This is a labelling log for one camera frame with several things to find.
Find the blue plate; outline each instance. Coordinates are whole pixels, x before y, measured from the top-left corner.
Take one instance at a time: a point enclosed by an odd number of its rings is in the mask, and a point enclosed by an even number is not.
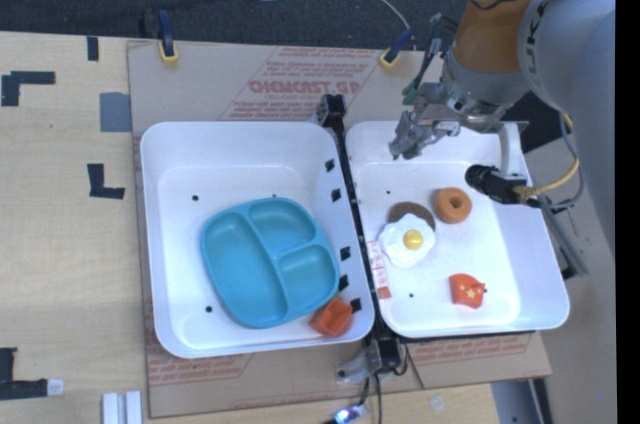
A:
[[[337,292],[328,241],[300,204],[265,198],[210,218],[200,244],[227,312],[249,328],[270,328],[313,312]]]

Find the toy donut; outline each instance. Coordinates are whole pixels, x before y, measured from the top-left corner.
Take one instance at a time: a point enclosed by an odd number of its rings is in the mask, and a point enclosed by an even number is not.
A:
[[[438,191],[433,202],[436,214],[445,223],[460,223],[471,212],[471,199],[458,188],[444,188]]]

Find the egg yolk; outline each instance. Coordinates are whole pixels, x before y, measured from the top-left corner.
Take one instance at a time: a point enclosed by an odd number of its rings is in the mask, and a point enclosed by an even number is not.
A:
[[[417,250],[422,246],[422,234],[417,230],[407,230],[402,236],[402,242],[409,250]]]

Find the toy fried egg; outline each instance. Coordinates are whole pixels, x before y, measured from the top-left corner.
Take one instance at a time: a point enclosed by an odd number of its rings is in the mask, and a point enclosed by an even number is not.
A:
[[[378,244],[392,264],[410,268],[423,259],[436,242],[429,224],[415,214],[407,213],[388,223],[378,236]]]

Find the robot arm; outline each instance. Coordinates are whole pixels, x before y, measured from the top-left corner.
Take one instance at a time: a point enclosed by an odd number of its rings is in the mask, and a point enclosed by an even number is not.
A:
[[[460,127],[513,141],[501,118],[530,90],[571,116],[585,183],[615,252],[615,0],[470,0],[440,81],[414,83],[405,98],[413,109],[389,144],[394,157],[420,155]],[[522,185],[517,174],[478,170],[468,181],[497,177],[506,189],[494,199],[519,201],[511,192]]]

